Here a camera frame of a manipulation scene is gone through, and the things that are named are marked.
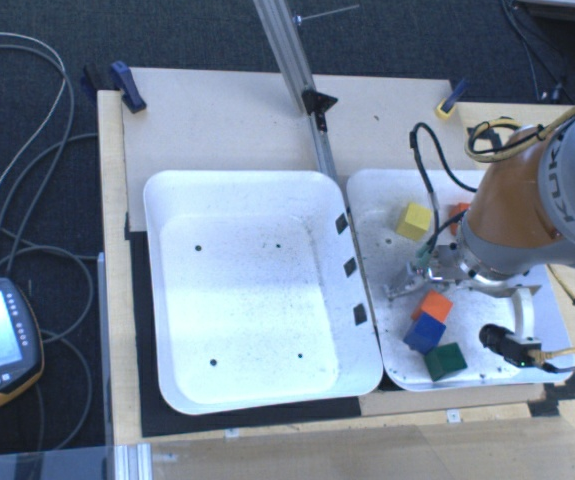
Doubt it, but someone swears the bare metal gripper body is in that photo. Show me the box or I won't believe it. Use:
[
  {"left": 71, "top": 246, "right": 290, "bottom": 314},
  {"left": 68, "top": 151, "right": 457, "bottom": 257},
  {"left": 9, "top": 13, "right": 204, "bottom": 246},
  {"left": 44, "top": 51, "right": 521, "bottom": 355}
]
[{"left": 422, "top": 241, "right": 543, "bottom": 299}]

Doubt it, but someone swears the orange cube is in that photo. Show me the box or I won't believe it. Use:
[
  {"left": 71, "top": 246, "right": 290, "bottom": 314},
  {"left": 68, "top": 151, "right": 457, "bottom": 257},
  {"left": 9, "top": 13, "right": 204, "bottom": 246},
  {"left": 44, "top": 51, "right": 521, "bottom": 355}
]
[
  {"left": 447, "top": 201, "right": 473, "bottom": 225},
  {"left": 411, "top": 289, "right": 455, "bottom": 324}
]

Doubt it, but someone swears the white plastic tray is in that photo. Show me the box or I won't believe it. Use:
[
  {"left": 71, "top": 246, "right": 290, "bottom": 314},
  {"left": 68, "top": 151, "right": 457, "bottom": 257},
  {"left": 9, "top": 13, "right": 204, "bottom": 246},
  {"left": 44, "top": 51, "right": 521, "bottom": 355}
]
[
  {"left": 142, "top": 169, "right": 385, "bottom": 416},
  {"left": 344, "top": 168, "right": 575, "bottom": 393}
]

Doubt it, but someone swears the blue cube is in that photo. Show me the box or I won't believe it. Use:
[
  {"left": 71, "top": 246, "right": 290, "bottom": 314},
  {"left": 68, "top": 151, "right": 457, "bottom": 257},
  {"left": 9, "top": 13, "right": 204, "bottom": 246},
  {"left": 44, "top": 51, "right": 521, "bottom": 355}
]
[{"left": 402, "top": 312, "right": 448, "bottom": 356}]

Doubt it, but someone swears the yellow cube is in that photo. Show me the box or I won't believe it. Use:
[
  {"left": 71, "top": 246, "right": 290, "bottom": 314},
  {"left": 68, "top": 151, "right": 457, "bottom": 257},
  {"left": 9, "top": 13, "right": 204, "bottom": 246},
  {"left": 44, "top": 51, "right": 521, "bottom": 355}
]
[{"left": 395, "top": 202, "right": 435, "bottom": 243}]

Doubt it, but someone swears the green cube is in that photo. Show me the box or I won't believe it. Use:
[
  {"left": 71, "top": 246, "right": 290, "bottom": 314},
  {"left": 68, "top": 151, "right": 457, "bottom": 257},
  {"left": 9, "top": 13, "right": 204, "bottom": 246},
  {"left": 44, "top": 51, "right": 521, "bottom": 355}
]
[{"left": 423, "top": 342, "right": 469, "bottom": 383}]

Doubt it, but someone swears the pale cardboard board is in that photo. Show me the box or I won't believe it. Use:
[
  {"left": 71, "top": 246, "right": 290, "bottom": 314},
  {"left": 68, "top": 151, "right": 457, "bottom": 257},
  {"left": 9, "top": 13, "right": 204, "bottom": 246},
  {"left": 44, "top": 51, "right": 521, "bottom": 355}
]
[{"left": 120, "top": 66, "right": 551, "bottom": 417}]

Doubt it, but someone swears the black cylinder on white bracket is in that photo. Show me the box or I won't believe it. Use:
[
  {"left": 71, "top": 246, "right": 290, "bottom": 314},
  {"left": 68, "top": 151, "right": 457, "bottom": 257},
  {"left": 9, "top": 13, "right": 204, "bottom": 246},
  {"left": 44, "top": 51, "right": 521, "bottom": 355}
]
[{"left": 478, "top": 286, "right": 544, "bottom": 369}]

